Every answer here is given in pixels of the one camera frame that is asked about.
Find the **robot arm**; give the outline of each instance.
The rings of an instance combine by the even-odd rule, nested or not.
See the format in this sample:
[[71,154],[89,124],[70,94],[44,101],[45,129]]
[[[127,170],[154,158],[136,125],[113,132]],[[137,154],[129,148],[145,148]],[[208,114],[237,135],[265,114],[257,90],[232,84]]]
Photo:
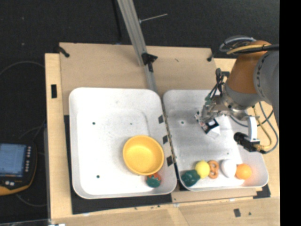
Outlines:
[[279,46],[265,41],[252,41],[248,46],[234,50],[243,53],[237,57],[230,74],[216,70],[216,86],[206,97],[202,111],[196,118],[201,125],[208,125],[222,115],[248,121],[247,141],[244,134],[234,136],[246,148],[246,144],[258,144],[258,140],[254,139],[254,135],[257,135],[256,120],[246,112],[256,103],[265,101],[272,105],[279,128]]

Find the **multimeter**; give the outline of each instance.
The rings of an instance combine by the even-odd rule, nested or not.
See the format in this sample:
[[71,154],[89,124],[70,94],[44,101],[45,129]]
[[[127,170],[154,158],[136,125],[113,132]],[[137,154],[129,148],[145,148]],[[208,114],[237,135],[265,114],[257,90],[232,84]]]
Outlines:
[[0,142],[0,196],[18,193],[32,184],[37,155],[33,142]]

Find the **orange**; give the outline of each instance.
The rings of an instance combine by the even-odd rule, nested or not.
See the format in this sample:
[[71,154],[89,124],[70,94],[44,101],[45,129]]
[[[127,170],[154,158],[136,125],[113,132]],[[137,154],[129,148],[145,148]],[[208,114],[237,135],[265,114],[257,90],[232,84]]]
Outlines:
[[236,174],[235,176],[238,179],[246,180],[252,175],[252,169],[248,164],[242,163],[240,165],[237,165],[236,167]]

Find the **white ball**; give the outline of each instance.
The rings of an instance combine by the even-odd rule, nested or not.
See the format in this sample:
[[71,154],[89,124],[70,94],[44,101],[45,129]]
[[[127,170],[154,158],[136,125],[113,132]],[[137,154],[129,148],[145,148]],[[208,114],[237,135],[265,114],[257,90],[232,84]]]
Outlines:
[[236,163],[232,159],[225,159],[222,161],[221,169],[226,177],[232,178],[236,173]]

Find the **lemon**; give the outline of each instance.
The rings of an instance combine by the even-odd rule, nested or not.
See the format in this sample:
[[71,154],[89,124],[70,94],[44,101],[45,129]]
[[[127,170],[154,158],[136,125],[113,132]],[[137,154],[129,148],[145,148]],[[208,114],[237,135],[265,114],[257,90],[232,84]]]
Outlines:
[[206,161],[201,160],[196,164],[195,170],[201,178],[205,178],[210,173],[210,166]]

